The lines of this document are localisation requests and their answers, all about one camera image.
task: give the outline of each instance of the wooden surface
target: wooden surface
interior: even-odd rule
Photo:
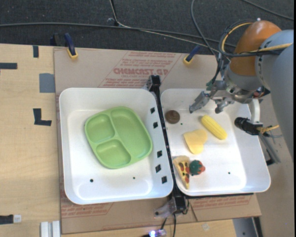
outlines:
[[[21,223],[0,225],[0,237],[39,236],[40,222],[60,220],[55,94],[39,92],[39,74],[54,74],[53,47],[0,44],[0,215],[19,214]],[[51,126],[34,125],[33,108]],[[173,232],[173,225],[165,227]],[[151,228],[73,234],[71,237],[136,237]],[[178,224],[176,237],[235,237],[232,220]]]

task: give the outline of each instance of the brown round object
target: brown round object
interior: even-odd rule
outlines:
[[[180,120],[180,114],[174,110],[167,111],[165,117],[170,124],[178,123]]]

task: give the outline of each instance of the dark background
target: dark background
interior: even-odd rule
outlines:
[[[191,18],[193,0],[113,0],[121,24],[135,28],[172,31],[199,36]],[[248,0],[274,15],[242,0],[195,0],[194,16],[206,38],[219,40],[225,27],[238,20],[261,18],[282,30],[294,28],[294,0]],[[0,27],[0,43],[50,45],[54,33],[65,45],[64,33],[69,33],[76,47],[127,49],[189,53],[194,43],[113,26],[110,0],[0,0],[0,25],[13,23],[69,22],[95,24],[104,27],[29,25]],[[236,44],[235,32],[228,43]],[[204,43],[202,39],[177,37]],[[213,48],[217,42],[210,41]],[[200,50],[210,54],[207,48]]]

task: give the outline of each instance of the cardboard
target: cardboard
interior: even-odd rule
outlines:
[[[150,75],[160,76],[161,93],[168,88],[201,88],[213,77],[216,60],[210,55],[195,55],[187,66],[183,63],[186,54],[84,48],[77,52],[79,56],[71,59],[66,48],[54,48],[62,233],[160,226],[164,219],[155,218],[153,211],[167,202],[166,197],[92,205],[77,205],[66,198],[59,95],[70,87],[142,88]],[[260,216],[256,195],[204,197],[189,202],[188,213],[178,217],[178,224]]]

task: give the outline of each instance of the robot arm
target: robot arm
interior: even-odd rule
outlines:
[[[250,26],[239,40],[235,53],[226,53],[223,45],[227,36],[247,24]],[[271,93],[276,118],[294,159],[294,31],[281,31],[268,21],[241,22],[227,28],[220,42],[220,52],[231,57],[228,64],[219,64],[222,80],[208,83],[210,93],[201,92],[190,105],[190,113],[209,100],[217,104],[215,112],[218,114],[235,101],[249,104]],[[240,124],[238,120],[236,126],[241,128]]]

